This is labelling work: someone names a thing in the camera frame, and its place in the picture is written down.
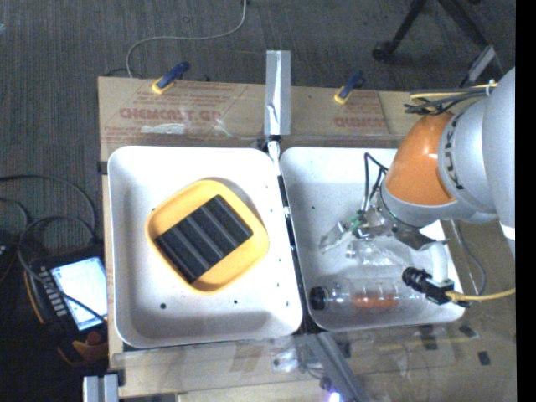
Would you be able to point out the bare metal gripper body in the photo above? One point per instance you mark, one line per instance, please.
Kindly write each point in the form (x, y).
(379, 224)

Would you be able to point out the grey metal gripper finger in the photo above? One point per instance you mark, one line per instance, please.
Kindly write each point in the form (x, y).
(346, 226)
(333, 241)

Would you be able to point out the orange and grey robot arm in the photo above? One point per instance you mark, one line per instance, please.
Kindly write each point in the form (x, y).
(469, 161)

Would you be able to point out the crumpled clear plastic packet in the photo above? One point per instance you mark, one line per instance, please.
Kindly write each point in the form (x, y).
(377, 254)

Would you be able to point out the white plastic tray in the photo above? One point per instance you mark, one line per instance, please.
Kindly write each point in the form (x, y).
(197, 321)
(331, 182)

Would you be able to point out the clear plastic bottle black cap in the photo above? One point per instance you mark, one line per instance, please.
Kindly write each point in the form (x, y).
(368, 300)

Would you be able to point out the black ribbed block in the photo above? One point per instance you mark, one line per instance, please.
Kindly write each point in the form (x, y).
(205, 239)

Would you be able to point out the yellow plate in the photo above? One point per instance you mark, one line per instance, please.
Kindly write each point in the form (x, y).
(167, 214)

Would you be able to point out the brown cardboard board red print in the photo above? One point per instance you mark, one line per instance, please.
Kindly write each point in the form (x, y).
(188, 111)

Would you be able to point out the black cylinder on white bracket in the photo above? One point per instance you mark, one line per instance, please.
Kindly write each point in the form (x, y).
(431, 285)

